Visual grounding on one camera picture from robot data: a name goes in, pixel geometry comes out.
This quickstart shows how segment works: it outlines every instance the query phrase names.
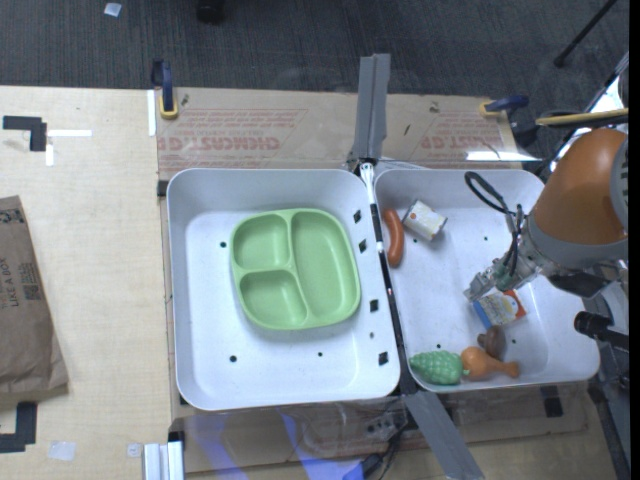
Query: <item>brown mushroom toy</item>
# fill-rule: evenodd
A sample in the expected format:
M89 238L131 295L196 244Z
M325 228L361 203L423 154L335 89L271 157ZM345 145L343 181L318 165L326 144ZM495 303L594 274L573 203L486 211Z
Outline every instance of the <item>brown mushroom toy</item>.
M478 345L494 359L502 359L507 339L500 325L492 325L485 334L478 334Z

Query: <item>black bracket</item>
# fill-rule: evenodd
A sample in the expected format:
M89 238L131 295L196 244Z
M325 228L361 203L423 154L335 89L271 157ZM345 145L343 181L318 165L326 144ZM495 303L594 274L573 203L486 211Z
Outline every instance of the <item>black bracket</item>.
M36 442L36 419L38 405L35 402L20 402L16 407L16 431L0 434L0 453L23 452L26 445Z
M47 149L47 123L40 117L4 116L2 118L4 130L29 130L30 151L45 151Z

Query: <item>green divided plate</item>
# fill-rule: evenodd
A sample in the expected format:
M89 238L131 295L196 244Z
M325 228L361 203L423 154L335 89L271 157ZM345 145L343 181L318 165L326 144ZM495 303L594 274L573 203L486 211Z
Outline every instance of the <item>green divided plate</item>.
M275 330L349 318L360 304L355 258L340 222L312 208L260 213L231 234L231 268L245 314Z

